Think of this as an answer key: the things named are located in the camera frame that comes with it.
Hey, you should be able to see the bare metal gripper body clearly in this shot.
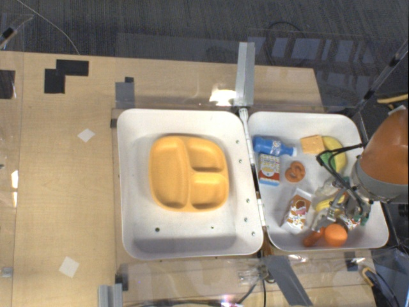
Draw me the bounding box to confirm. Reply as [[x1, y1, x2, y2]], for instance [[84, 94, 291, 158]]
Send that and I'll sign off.
[[332, 186, 374, 223]]

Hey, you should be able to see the yellow cheese slice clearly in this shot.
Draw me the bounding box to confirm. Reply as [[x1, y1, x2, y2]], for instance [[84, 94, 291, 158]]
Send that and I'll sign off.
[[300, 134, 327, 155]]

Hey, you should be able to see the white red and blue carton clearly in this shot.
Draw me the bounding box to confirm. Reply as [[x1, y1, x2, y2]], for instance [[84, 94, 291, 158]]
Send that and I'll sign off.
[[258, 152, 281, 187]]

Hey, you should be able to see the green toy vegetable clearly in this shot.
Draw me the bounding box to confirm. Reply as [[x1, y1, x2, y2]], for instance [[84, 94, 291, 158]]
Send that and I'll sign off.
[[319, 150, 337, 169]]

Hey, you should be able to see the thin black and white rod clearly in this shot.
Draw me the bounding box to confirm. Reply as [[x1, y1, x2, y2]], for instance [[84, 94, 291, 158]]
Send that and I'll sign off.
[[238, 107, 267, 227]]

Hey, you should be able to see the orange ball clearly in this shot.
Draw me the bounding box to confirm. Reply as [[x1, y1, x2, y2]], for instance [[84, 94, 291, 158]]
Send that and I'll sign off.
[[323, 223, 348, 248]]

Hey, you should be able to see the yellow banana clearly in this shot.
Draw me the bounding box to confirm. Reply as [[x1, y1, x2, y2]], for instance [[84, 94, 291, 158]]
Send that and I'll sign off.
[[321, 136, 348, 173]]

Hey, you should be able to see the small printed can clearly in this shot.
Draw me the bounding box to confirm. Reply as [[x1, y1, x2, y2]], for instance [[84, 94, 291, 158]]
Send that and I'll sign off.
[[337, 214, 361, 232]]

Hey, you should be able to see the white and orange packet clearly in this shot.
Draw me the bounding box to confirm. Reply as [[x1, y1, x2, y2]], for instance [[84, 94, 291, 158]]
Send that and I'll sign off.
[[280, 188, 313, 235]]

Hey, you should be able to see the white plastic tray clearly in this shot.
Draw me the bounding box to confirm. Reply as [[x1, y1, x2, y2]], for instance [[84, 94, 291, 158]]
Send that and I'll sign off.
[[247, 111, 390, 253], [116, 107, 265, 262]]

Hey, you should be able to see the orange carrot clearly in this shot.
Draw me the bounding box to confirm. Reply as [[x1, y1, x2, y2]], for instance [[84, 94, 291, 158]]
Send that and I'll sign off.
[[302, 226, 327, 248]]

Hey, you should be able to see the orange divided plate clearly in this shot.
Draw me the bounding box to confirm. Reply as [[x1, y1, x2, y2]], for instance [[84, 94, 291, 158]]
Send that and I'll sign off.
[[148, 134, 231, 213]]

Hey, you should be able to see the brown pretzel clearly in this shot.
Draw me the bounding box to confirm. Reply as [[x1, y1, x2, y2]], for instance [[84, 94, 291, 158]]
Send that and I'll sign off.
[[284, 161, 306, 184]]

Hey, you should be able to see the blue and white bottle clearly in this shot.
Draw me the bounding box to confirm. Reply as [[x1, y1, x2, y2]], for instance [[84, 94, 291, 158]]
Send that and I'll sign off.
[[252, 135, 298, 157]]

